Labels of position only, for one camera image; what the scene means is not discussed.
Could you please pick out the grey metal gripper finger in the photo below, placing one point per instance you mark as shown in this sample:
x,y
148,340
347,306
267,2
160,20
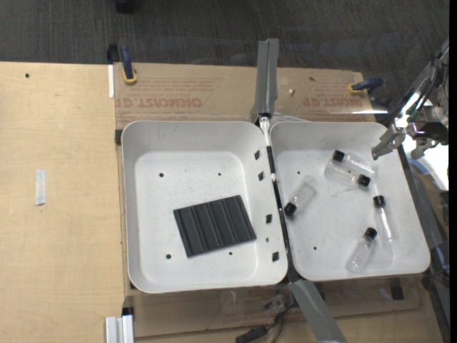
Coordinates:
x,y
397,139
383,139

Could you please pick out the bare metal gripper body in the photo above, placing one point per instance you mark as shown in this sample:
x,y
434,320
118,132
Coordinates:
x,y
432,131

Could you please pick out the clear plastic bottle black cap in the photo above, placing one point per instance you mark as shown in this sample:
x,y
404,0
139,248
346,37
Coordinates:
x,y
361,250
339,155
364,180
303,193

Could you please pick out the slim clear bottle black cap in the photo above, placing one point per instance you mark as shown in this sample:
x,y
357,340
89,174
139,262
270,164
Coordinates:
x,y
379,201

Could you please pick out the white plastic tray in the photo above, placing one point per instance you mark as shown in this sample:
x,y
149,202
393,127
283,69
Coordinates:
x,y
335,223
200,163

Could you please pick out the thin black and white rod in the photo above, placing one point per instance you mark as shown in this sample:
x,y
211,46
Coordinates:
x,y
271,163

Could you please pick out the brown cardboard board red print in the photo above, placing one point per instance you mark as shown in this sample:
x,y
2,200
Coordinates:
x,y
214,95

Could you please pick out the black ribbed mat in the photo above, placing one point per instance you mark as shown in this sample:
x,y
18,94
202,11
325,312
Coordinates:
x,y
214,225

